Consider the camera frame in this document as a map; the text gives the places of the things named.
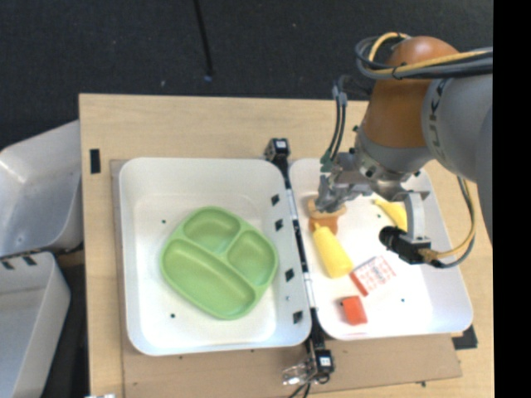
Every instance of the green plate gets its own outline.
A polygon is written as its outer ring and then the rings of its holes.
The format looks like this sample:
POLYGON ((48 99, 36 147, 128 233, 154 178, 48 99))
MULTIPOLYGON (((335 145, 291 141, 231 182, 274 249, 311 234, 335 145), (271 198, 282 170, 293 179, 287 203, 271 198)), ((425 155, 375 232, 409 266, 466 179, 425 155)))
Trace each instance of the green plate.
POLYGON ((169 285, 211 315, 241 318, 275 277, 273 243, 239 216, 218 206, 190 214, 170 235, 160 256, 169 285))

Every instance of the yellow object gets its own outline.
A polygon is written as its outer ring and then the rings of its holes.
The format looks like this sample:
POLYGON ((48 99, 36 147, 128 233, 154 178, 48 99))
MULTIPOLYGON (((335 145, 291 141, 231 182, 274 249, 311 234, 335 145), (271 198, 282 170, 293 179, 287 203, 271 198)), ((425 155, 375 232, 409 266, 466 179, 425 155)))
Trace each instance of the yellow object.
POLYGON ((354 266, 337 237, 327 226, 315 223, 314 242, 329 276, 333 279, 350 273, 354 266))
POLYGON ((404 207, 396 202, 387 202, 377 199, 374 203, 380 206, 392 219, 395 226, 400 230, 407 231, 407 213, 404 207))

